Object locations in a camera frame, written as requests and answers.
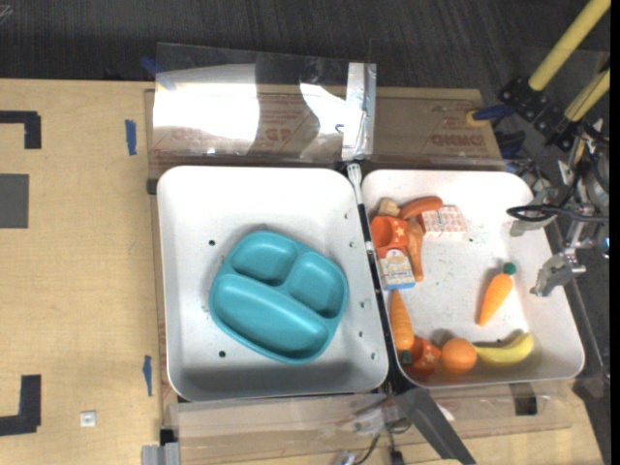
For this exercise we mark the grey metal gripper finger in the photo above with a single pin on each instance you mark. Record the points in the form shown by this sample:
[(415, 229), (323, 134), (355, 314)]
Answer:
[(557, 269), (525, 226)]

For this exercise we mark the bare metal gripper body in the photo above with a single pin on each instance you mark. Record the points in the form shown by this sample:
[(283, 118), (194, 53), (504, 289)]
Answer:
[(586, 233)]

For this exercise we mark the orange carrot with green top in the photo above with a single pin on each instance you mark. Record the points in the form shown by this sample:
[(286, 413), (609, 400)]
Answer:
[(401, 325), (495, 296)]

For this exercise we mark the white plastic tray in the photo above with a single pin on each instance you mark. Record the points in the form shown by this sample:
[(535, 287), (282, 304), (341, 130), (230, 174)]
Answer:
[(455, 269), (271, 196)]

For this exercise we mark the white carton with red print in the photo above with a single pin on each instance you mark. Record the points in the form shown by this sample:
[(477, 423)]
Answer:
[(443, 222)]

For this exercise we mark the yellow banana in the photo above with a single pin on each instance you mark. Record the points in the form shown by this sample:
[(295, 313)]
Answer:
[(506, 352)]

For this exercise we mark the red orange sausage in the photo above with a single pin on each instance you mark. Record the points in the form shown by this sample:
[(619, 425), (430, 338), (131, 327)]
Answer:
[(420, 207)]

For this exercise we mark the orange fruit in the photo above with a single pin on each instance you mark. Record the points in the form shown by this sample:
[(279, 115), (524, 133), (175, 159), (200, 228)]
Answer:
[(458, 355)]

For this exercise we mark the white carton with orange print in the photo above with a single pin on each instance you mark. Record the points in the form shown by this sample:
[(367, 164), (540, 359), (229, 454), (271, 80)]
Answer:
[(396, 270)]

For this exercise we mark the beige toy bread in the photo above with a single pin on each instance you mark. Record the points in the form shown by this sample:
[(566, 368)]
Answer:
[(387, 207)]

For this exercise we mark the orange cup with star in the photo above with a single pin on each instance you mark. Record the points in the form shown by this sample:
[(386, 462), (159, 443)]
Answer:
[(385, 233), (426, 357)]

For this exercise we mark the blue divided plate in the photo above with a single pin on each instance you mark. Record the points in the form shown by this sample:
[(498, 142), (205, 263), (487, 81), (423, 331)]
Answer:
[(271, 308)]

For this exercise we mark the small white square block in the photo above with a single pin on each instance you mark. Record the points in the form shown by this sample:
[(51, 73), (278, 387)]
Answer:
[(88, 418)]

